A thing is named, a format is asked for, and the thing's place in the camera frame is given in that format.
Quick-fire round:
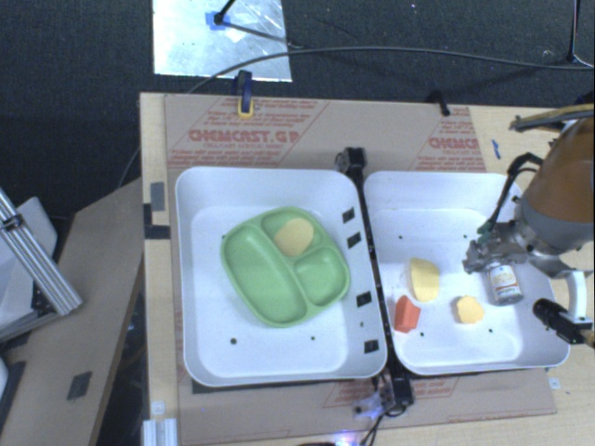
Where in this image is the white plastic tray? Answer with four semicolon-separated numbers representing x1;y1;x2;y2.
362;170;572;377
174;165;390;388

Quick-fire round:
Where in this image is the green divided plate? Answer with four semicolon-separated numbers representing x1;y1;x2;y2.
219;205;351;329

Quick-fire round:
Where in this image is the thin black rod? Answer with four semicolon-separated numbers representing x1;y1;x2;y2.
350;168;406;389

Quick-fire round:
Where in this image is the black block with thin wires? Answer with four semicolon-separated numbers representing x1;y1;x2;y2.
335;146;369;174
389;373;416;409

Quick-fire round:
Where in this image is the brown cardboard board red print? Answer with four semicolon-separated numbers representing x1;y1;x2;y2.
163;93;559;446

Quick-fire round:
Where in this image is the black cylinder on white bracket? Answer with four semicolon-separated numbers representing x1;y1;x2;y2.
532;269;595;346

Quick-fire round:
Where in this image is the yellow oval toy biscuit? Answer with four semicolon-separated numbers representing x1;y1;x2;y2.
272;216;315;258

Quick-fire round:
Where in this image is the small yellow toy food piece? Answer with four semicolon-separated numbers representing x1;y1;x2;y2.
454;295;486;326

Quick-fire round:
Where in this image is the orange toy food wedge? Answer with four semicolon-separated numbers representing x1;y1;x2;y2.
393;294;423;335

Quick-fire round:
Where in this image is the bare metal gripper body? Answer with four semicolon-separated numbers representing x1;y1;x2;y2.
481;221;576;279

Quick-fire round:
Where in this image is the large yellow toy food wedge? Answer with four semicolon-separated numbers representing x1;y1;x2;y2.
407;256;442;304

